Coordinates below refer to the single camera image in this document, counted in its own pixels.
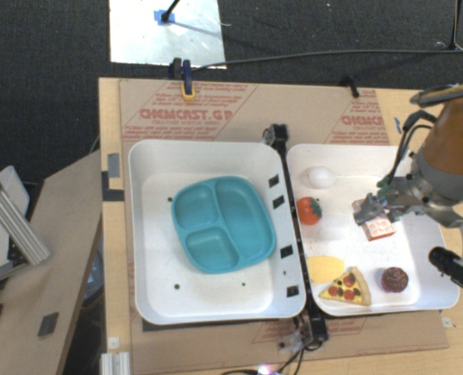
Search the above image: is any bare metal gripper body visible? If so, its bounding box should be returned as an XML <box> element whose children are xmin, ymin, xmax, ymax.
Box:
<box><xmin>378</xmin><ymin>175</ymin><xmax>463</xmax><ymax>227</ymax></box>

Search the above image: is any orange and white carton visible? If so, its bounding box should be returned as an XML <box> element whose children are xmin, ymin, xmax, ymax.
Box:
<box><xmin>351</xmin><ymin>198</ymin><xmax>397</xmax><ymax>243</ymax></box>

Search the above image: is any white plastic tray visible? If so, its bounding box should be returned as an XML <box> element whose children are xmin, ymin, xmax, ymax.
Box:
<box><xmin>286</xmin><ymin>143</ymin><xmax>461</xmax><ymax>317</ymax></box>
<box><xmin>127</xmin><ymin>138</ymin><xmax>308</xmax><ymax>326</ymax></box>

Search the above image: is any white egg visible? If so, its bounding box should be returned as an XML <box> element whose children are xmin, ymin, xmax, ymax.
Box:
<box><xmin>307</xmin><ymin>166</ymin><xmax>337</xmax><ymax>190</ymax></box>

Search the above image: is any red tomato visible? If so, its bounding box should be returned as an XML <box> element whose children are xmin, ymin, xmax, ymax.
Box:
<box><xmin>296</xmin><ymin>196</ymin><xmax>323</xmax><ymax>227</ymax></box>

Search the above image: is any brown muffin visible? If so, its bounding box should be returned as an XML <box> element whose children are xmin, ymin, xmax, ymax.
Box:
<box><xmin>380</xmin><ymin>266</ymin><xmax>410</xmax><ymax>294</ymax></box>

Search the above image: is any yellow oval toy food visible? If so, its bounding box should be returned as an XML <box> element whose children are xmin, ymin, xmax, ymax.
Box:
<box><xmin>305</xmin><ymin>255</ymin><xmax>346</xmax><ymax>285</ymax></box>

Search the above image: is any thin black and white rod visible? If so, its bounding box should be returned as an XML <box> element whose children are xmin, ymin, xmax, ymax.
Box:
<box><xmin>276</xmin><ymin>138</ymin><xmax>322</xmax><ymax>327</ymax></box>

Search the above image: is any yellow pizza slice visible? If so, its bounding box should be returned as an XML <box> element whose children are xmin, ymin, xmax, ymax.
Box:
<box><xmin>318</xmin><ymin>266</ymin><xmax>372</xmax><ymax>308</ymax></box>

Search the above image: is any blue divided plate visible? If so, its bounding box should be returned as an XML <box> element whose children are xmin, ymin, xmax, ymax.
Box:
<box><xmin>170</xmin><ymin>175</ymin><xmax>277</xmax><ymax>276</ymax></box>

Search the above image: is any brown cardboard board red print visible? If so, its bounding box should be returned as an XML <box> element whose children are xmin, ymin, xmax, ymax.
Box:
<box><xmin>119</xmin><ymin>79</ymin><xmax>450</xmax><ymax>363</ymax></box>

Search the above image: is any black cylinder on white bracket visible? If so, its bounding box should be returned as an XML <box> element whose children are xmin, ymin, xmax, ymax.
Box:
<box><xmin>428</xmin><ymin>219</ymin><xmax>463</xmax><ymax>291</ymax></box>

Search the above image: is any black block with thin wires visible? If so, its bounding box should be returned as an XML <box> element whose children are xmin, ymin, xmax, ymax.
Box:
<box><xmin>304</xmin><ymin>313</ymin><xmax>329</xmax><ymax>344</ymax></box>
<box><xmin>263</xmin><ymin>123</ymin><xmax>291</xmax><ymax>147</ymax></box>

